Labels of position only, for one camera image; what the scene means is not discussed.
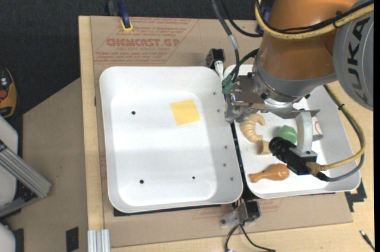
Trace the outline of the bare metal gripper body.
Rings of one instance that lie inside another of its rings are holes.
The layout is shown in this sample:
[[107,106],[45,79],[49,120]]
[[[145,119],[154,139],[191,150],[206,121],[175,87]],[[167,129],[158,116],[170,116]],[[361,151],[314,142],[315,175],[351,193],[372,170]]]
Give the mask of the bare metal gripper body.
[[238,77],[229,94],[229,114],[271,112],[290,114],[299,100],[299,82],[271,74],[249,73]]

